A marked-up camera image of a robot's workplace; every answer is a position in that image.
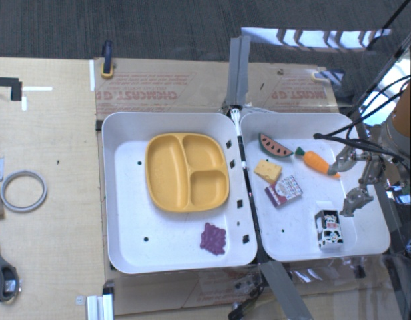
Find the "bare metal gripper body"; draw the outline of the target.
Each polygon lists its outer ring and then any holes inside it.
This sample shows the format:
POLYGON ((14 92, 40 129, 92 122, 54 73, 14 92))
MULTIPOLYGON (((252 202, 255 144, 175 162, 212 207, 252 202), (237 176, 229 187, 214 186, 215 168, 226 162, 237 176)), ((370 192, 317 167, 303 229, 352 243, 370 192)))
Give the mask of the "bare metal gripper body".
POLYGON ((357 160, 366 163, 362 176, 358 180, 359 188, 379 183, 384 188, 392 188, 397 184, 397 166, 383 156, 364 151, 357 156, 357 160))

